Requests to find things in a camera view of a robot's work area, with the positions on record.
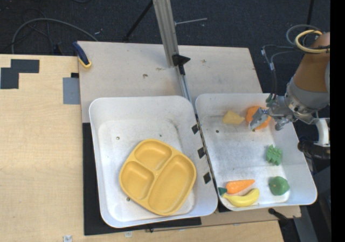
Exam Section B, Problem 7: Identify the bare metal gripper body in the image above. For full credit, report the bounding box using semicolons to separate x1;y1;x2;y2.
266;96;318;126

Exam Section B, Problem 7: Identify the white plastic tray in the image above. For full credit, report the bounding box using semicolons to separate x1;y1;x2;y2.
88;95;219;229
195;92;318;212

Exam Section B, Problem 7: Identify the black block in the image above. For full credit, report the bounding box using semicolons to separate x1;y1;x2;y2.
171;53;191;75

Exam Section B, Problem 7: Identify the green toy pepper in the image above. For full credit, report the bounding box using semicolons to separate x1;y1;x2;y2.
268;176;291;197

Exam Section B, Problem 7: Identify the yellow divided plate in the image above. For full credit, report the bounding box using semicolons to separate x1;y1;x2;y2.
118;138;197;217

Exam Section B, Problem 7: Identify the pale wooden board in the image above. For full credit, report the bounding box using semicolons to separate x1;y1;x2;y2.
77;40;302;233

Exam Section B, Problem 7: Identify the orange carrot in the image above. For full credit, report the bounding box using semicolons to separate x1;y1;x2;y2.
218;179;256;196

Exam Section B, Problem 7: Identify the green toy lettuce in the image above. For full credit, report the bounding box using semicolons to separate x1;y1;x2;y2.
265;144;284;167

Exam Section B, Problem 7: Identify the yellow cheese wedge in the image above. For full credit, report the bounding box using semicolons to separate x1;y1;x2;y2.
222;110;246;126

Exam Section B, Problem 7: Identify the black cylinder on white bracket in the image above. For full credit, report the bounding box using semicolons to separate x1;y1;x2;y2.
297;117;331;160

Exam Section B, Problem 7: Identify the yellow banana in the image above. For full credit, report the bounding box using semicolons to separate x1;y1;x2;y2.
222;188;260;208

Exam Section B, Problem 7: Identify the orange toy fruit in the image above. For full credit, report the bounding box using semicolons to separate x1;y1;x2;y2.
245;105;272;130

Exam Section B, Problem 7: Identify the thin black and white rod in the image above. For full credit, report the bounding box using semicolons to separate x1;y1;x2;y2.
176;65;218;186

